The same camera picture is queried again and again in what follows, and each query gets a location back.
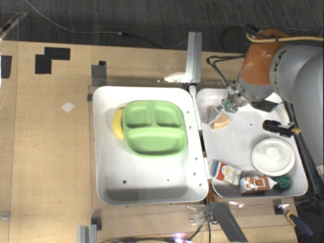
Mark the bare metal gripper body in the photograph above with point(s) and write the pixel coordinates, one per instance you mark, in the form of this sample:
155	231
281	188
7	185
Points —
238	99

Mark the orange and blue carton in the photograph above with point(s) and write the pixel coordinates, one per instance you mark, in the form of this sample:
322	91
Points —
226	173

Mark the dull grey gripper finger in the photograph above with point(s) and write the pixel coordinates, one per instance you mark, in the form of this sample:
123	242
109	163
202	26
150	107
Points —
215	114

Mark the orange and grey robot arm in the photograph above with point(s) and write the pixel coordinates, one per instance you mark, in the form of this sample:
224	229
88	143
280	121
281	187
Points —
291	70

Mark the black cylinder on white bracket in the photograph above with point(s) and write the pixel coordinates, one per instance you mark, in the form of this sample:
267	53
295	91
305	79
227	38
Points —
273	126

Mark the green divided plate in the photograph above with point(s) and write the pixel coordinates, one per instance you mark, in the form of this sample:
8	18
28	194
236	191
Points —
154	138

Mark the green broccoli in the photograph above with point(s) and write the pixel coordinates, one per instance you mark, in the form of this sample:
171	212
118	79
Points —
283	182

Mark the tan bread slice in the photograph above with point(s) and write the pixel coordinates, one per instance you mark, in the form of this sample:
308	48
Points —
222	123

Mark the brown and white carton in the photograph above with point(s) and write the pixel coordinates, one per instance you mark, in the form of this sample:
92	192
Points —
255	185

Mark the white bowl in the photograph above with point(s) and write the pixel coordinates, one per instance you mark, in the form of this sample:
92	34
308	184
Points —
273	158

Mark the white plastic tray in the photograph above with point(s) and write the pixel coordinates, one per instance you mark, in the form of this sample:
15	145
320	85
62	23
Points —
152	176
235	143

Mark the yellow banana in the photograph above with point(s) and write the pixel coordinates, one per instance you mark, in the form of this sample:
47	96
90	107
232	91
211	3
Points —
117	124

